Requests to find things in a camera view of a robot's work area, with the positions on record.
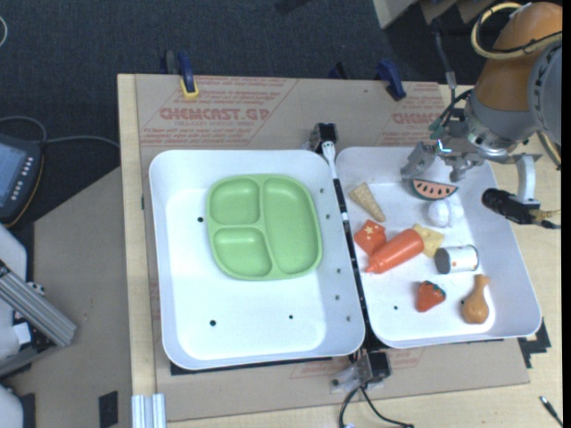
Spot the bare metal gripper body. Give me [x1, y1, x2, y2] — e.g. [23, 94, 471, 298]
[435, 120, 523, 169]

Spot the red watermelon slice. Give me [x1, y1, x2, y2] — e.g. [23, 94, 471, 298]
[410, 178, 459, 202]

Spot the white lumpy ball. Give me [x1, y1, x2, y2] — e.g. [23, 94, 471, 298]
[427, 199, 466, 229]

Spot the beige ice cream cone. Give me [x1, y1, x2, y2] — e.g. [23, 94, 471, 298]
[348, 182, 387, 224]

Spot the yellow cheese wedge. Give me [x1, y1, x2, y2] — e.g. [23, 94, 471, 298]
[410, 223, 446, 259]

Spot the white can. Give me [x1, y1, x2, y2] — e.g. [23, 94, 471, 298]
[434, 244, 480, 276]

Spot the orange squeeze bottle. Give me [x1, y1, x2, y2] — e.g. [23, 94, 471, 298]
[365, 228, 425, 276]

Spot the thin black and white rod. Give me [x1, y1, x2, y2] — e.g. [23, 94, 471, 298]
[321, 140, 372, 352]

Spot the white plastic tray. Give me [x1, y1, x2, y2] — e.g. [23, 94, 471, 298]
[334, 145, 543, 350]
[148, 149, 367, 371]

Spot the red strawberry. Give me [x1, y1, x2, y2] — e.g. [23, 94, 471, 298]
[416, 280, 448, 314]

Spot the brown chicken drumstick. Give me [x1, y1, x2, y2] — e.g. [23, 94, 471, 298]
[459, 274, 492, 325]

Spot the green divided plate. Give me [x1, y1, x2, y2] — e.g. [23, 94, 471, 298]
[205, 174, 324, 282]

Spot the brown cardboard board red print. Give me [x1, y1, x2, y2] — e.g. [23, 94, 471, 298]
[133, 74, 533, 423]

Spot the black cylinder on white bracket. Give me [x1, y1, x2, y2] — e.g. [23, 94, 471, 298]
[481, 153, 543, 226]

